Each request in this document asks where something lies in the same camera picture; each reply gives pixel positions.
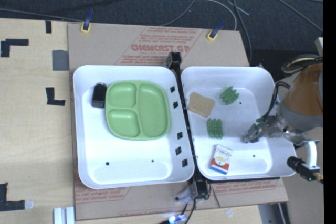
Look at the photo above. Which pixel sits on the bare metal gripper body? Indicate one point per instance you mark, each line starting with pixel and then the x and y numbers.
pixel 274 128

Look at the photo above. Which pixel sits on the green divided plate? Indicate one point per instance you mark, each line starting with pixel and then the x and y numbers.
pixel 152 110

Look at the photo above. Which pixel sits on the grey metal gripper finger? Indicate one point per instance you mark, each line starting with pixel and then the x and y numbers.
pixel 254 128
pixel 249 138

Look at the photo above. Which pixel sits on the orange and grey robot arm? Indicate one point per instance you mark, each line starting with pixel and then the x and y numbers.
pixel 304 97

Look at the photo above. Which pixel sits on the red, white and blue carton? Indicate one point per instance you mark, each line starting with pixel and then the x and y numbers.
pixel 221 160

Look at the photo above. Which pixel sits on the thin black rod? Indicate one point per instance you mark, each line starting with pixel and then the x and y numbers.
pixel 187 118

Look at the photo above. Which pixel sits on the tan toy bread slice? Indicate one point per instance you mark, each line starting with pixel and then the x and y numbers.
pixel 200 105

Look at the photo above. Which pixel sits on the brown cardboard board, red print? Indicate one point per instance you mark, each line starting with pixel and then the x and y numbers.
pixel 157 42

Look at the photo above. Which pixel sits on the white plastic tray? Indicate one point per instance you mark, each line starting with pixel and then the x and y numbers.
pixel 131 162
pixel 244 118

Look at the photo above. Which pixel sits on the black cylinder on white bracket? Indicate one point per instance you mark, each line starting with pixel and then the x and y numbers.
pixel 312 152

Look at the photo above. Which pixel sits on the green toy pea pods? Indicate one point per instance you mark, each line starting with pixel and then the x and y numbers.
pixel 214 128
pixel 229 95

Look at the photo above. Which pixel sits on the small black can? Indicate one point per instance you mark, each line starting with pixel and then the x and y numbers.
pixel 98 95

